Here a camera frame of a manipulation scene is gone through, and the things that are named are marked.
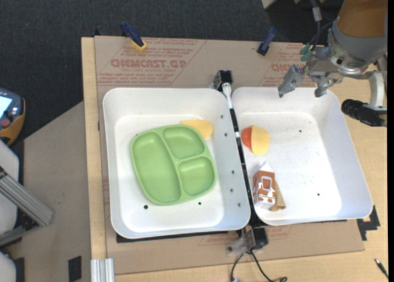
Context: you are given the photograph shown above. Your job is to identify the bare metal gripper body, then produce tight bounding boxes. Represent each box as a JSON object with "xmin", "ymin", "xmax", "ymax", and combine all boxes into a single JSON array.
[{"xmin": 304, "ymin": 46, "xmax": 371, "ymax": 82}]

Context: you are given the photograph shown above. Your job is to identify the orange and yellow toy fruit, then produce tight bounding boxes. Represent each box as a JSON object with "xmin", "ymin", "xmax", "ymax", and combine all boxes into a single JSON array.
[{"xmin": 240, "ymin": 125, "xmax": 271, "ymax": 156}]

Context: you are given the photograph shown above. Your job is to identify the white plastic tray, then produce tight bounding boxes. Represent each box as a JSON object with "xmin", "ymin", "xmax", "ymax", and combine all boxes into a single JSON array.
[
  {"xmin": 230, "ymin": 86, "xmax": 374, "ymax": 227},
  {"xmin": 102, "ymin": 87, "xmax": 252, "ymax": 240}
]

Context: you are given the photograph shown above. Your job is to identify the thin black and white rod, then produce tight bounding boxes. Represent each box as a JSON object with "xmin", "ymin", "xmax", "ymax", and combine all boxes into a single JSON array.
[{"xmin": 222, "ymin": 82, "xmax": 257, "ymax": 227}]

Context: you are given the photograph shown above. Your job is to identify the yellow toy food piece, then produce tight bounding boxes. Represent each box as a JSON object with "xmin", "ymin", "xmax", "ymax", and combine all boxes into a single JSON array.
[{"xmin": 180, "ymin": 119, "xmax": 214, "ymax": 140}]

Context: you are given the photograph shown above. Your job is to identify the brown cardboard board, red print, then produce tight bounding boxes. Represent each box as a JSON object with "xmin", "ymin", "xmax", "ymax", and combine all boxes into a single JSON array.
[{"xmin": 94, "ymin": 35, "xmax": 366, "ymax": 275}]

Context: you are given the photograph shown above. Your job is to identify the orange and white carton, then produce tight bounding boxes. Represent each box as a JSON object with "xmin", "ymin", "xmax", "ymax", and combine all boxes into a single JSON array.
[{"xmin": 252, "ymin": 161, "xmax": 277, "ymax": 206}]

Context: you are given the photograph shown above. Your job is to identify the tan toy bread piece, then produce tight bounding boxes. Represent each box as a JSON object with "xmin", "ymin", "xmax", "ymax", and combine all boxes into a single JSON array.
[{"xmin": 270, "ymin": 180, "xmax": 287, "ymax": 212}]

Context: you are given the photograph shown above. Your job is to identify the green divided plate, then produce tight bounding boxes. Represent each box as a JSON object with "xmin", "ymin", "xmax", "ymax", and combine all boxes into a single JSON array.
[{"xmin": 129, "ymin": 124, "xmax": 218, "ymax": 206}]

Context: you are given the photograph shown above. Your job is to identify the black cylinder on white bracket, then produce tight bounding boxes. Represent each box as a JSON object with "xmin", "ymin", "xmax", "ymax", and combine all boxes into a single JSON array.
[{"xmin": 340, "ymin": 70, "xmax": 388, "ymax": 128}]

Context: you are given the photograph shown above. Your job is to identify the black block with thin wires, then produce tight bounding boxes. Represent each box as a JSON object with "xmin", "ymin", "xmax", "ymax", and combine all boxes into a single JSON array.
[
  {"xmin": 243, "ymin": 227, "xmax": 270, "ymax": 250},
  {"xmin": 215, "ymin": 70, "xmax": 233, "ymax": 91}
]

